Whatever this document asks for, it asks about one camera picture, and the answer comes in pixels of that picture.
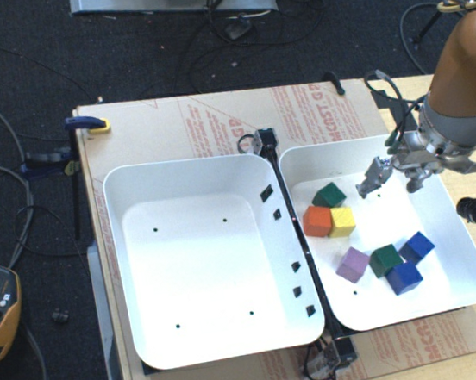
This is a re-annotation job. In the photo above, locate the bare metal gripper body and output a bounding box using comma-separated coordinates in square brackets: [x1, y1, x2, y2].
[386, 123, 475, 178]

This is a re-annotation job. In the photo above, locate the green cube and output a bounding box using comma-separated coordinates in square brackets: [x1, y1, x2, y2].
[366, 241, 407, 280]
[309, 179, 348, 211]

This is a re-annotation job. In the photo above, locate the yellow cube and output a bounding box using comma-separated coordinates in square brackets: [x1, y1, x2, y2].
[325, 204, 358, 240]

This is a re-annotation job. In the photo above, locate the blue cube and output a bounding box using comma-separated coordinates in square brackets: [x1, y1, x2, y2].
[395, 228, 439, 268]
[383, 259, 426, 298]

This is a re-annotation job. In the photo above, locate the orange cube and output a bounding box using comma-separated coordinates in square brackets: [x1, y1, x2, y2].
[299, 203, 336, 240]

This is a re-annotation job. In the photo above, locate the purple cube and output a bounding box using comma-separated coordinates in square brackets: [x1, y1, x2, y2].
[332, 243, 374, 286]

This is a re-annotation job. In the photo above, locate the white plastic tray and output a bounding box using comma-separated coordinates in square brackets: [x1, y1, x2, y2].
[99, 141, 330, 377]
[276, 121, 476, 340]

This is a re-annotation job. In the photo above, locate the brown cardboard board red print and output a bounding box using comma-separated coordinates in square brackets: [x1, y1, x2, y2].
[72, 56, 476, 380]

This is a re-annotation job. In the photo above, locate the black block with thin wires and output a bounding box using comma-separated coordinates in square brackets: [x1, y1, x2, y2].
[302, 334, 360, 377]
[249, 126, 279, 155]

